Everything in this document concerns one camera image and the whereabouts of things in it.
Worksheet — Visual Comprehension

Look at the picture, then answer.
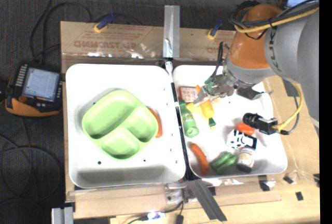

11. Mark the yellow bottle with green cap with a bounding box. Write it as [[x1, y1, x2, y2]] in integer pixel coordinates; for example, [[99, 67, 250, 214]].
[[199, 100, 217, 130]]

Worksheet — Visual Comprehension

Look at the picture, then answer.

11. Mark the pink packet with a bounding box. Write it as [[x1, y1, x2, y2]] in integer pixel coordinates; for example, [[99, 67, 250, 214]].
[[178, 86, 199, 103]]

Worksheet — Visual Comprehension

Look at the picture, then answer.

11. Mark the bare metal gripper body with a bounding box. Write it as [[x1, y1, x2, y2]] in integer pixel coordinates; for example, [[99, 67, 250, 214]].
[[206, 74, 239, 98]]

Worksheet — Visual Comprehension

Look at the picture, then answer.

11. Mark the small white and orange can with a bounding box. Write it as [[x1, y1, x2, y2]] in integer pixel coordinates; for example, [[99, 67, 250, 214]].
[[236, 147, 256, 173]]

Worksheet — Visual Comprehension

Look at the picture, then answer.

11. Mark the green divided plate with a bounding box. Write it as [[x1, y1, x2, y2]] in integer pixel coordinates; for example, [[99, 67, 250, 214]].
[[81, 89, 159, 160]]

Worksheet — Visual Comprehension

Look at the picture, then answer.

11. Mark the orange sausage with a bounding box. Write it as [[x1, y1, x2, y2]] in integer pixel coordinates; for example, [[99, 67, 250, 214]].
[[189, 143, 210, 176]]

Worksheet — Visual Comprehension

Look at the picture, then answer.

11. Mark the yellow banana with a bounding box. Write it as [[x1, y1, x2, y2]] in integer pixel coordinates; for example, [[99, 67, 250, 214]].
[[186, 102, 203, 116]]

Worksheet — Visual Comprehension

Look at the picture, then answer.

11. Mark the brown cardboard board red print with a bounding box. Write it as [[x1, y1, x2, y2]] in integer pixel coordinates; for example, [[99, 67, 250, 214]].
[[60, 20, 320, 220]]

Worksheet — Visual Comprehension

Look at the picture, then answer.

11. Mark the green pea pod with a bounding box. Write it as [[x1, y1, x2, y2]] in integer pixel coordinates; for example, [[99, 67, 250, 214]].
[[210, 151, 238, 175]]

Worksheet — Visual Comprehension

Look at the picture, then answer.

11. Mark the green plastic bottle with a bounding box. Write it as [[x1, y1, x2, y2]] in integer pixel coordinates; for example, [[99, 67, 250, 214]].
[[178, 100, 200, 138]]

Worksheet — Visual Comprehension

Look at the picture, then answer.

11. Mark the black and white carton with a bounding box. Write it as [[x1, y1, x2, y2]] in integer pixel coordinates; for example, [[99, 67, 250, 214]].
[[226, 129, 258, 151]]

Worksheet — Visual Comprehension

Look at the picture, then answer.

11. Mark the orange carrot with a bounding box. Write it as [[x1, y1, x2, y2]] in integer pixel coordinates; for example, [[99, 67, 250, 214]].
[[147, 107, 163, 138]]

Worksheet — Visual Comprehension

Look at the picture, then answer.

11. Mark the white plastic tray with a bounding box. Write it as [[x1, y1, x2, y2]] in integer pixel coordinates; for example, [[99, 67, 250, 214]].
[[65, 63, 187, 189], [172, 64, 288, 179]]

